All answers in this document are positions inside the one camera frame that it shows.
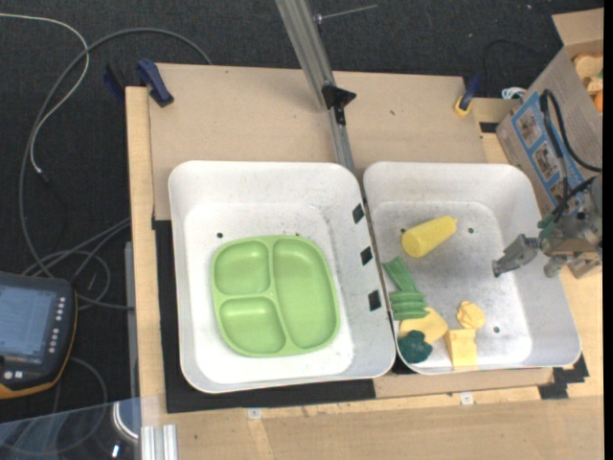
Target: table surface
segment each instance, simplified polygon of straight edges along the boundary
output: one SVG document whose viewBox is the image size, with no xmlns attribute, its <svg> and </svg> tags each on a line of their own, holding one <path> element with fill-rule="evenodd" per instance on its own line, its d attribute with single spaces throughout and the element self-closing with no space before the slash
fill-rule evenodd
<svg viewBox="0 0 613 460">
<path fill-rule="evenodd" d="M 189 66 L 173 67 L 177 72 L 193 72 Z M 210 69 L 205 73 L 218 71 Z M 282 75 L 295 81 L 294 72 L 286 71 Z M 266 72 L 248 71 L 244 79 L 259 82 L 262 73 Z M 390 76 L 368 75 L 377 86 L 389 87 L 390 80 L 397 81 L 398 85 L 400 80 L 405 95 L 419 93 L 427 97 L 427 101 L 420 102 L 421 117 L 426 119 L 429 104 L 448 100 L 449 94 L 458 93 L 456 78 L 432 78 L 432 85 L 428 86 L 424 77 L 390 79 Z M 360 75 L 358 78 L 363 81 L 368 77 Z M 407 104 L 411 103 L 411 97 L 405 99 Z M 464 135 L 475 135 L 482 148 L 477 154 L 484 159 L 506 163 L 495 135 L 480 135 L 476 126 L 500 121 L 510 104 L 478 100 L 473 105 L 470 124 L 462 126 Z M 167 414 L 155 237 L 151 228 L 155 209 L 153 178 L 156 175 L 151 132 L 155 127 L 155 115 L 150 114 L 145 88 L 128 87 L 126 111 L 143 421 L 144 426 L 177 425 L 181 459 L 202 458 L 203 454 L 207 458 L 223 459 L 381 458 L 401 452 L 410 452 L 417 458 L 426 455 L 428 458 L 448 458 L 453 452 L 454 458 L 474 459 L 490 458 L 493 451 L 498 458 L 603 457 L 602 276 L 596 274 L 577 280 L 567 270 L 563 270 L 560 277 L 576 319 L 590 373 L 584 383 L 568 385 L 568 400 L 540 399 L 536 385 L 552 381 L 552 370 L 544 368 L 436 377 L 387 375 L 375 379 L 376 399 L 372 401 L 268 408 L 261 411 L 258 419 L 249 419 L 248 411 L 239 408 Z M 418 121 L 399 127 L 406 127 L 410 132 L 419 126 Z M 362 116 L 361 128 L 376 136 L 378 131 L 389 129 L 389 125 L 375 115 L 370 119 L 366 115 Z M 377 146 L 376 154 L 385 155 L 387 148 L 396 160 L 397 145 L 395 141 L 387 147 Z M 418 147 L 422 149 L 421 154 L 427 153 L 426 141 L 421 140 Z M 364 161 L 373 160 L 373 149 L 368 141 L 358 142 L 357 148 L 358 159 L 362 158 L 362 150 L 368 150 Z M 473 405 L 462 405 L 466 396 L 461 393 L 465 391 L 471 392 Z"/>
</svg>

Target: white plastic tray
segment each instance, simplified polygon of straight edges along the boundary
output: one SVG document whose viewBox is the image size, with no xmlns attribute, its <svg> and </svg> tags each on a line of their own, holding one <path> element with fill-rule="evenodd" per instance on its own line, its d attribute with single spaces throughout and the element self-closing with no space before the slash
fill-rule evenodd
<svg viewBox="0 0 613 460">
<path fill-rule="evenodd" d="M 540 214 L 524 173 L 507 165 L 382 162 L 366 170 L 364 188 L 380 261 L 400 256 L 450 329 L 460 328 L 456 313 L 463 300 L 485 311 L 488 321 L 476 339 L 477 369 L 577 360 L 579 335 L 561 282 L 543 274 L 546 258 L 539 255 L 498 279 L 492 273 L 491 262 L 519 234 L 537 235 Z M 442 215 L 458 219 L 456 234 L 421 259 L 406 255 L 401 230 Z M 426 361 L 408 366 L 424 374 L 462 370 L 452 367 L 443 339 Z"/>
<path fill-rule="evenodd" d="M 355 177 L 335 164 L 191 161 L 169 180 L 183 374 L 198 390 L 222 393 L 279 385 L 374 378 L 395 345 Z M 340 328 L 326 348 L 304 355 L 242 356 L 216 323 L 211 259 L 226 242 L 296 235 L 324 252 L 336 286 Z M 381 307 L 371 310 L 378 291 Z"/>
</svg>

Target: screen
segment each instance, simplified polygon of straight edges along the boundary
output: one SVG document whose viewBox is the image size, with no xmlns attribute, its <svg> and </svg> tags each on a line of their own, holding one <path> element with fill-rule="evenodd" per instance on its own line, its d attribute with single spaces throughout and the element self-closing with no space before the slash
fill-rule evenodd
<svg viewBox="0 0 613 460">
<path fill-rule="evenodd" d="M 54 302 L 51 291 L 0 286 L 0 356 L 41 360 Z"/>
</svg>

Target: handheld device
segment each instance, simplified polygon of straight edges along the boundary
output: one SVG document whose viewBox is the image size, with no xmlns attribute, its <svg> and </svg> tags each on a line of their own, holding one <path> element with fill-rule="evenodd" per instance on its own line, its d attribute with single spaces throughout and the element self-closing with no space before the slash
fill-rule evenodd
<svg viewBox="0 0 613 460">
<path fill-rule="evenodd" d="M 72 285 L 0 271 L 0 400 L 54 386 L 77 325 Z"/>
</svg>

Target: cardboard box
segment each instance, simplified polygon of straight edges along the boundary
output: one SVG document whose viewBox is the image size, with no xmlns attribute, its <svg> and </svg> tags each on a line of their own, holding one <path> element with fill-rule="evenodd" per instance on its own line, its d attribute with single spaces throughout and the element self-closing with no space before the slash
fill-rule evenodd
<svg viewBox="0 0 613 460">
<path fill-rule="evenodd" d="M 579 78 L 573 59 L 578 54 L 602 52 L 604 9 L 555 15 L 554 22 L 564 46 L 528 89 L 521 104 L 496 129 L 510 163 L 532 181 L 543 216 L 557 206 L 562 193 L 562 174 L 539 107 L 539 97 L 545 89 L 557 98 L 572 149 L 584 162 L 602 165 L 602 114 Z M 571 157 L 562 142 L 551 102 L 550 111 L 554 133 L 564 152 L 569 182 L 577 186 L 595 173 Z"/>
</svg>

